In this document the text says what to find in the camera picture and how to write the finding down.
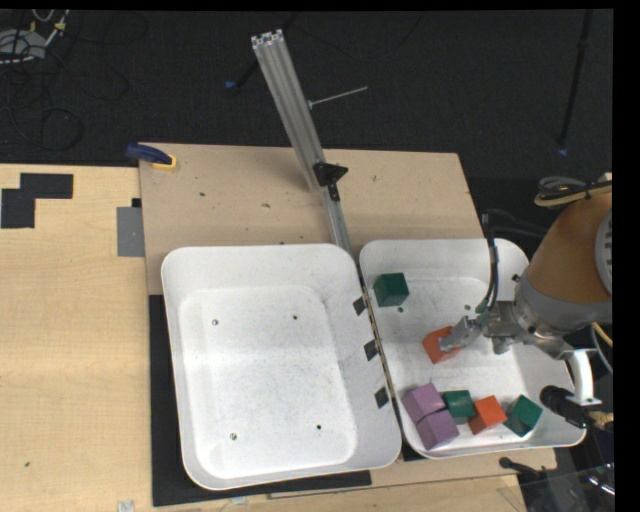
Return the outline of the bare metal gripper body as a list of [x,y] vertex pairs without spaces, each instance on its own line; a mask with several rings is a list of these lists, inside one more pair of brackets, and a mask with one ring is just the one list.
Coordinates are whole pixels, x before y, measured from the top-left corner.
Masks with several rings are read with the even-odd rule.
[[569,303],[556,299],[483,300],[476,308],[475,324],[490,338],[495,354],[503,354],[517,343],[534,346],[551,358],[570,358],[575,348],[566,341],[570,333],[561,316]]

